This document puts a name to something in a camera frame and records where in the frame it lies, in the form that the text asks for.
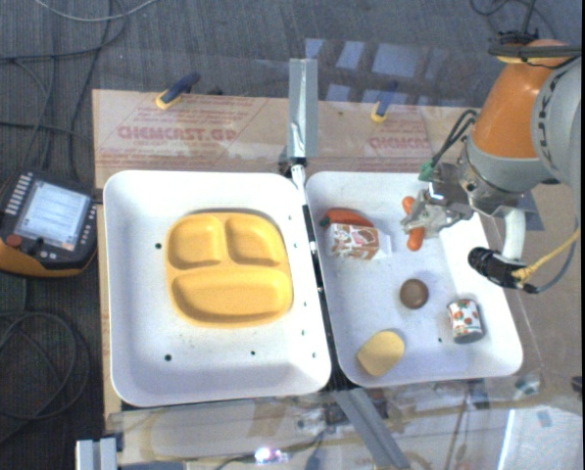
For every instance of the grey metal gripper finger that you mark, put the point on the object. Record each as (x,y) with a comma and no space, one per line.
(413,219)
(441,220)

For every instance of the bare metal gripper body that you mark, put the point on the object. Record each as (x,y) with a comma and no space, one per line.
(456,186)

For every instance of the yellow divided plate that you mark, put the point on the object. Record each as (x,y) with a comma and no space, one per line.
(228,292)

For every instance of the brown cardboard board red print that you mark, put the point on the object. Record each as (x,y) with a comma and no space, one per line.
(199,135)

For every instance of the black cylinder on white bracket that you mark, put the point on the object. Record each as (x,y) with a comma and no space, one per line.
(498,262)

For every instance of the white and brown printed carton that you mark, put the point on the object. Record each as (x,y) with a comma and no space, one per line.
(353,242)

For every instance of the orange carrot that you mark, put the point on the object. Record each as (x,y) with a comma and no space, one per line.
(346,216)

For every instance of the white plastic tray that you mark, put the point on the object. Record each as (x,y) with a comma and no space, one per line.
(140,287)
(370,292)

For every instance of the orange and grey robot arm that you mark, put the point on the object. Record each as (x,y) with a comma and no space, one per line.
(510,115)

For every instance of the white can with red print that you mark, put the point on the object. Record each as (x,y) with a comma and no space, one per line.
(464,318)

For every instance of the yellow bread slice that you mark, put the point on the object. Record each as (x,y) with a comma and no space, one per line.
(381,353)

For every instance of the orange sausage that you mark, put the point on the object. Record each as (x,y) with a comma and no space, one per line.
(415,240)

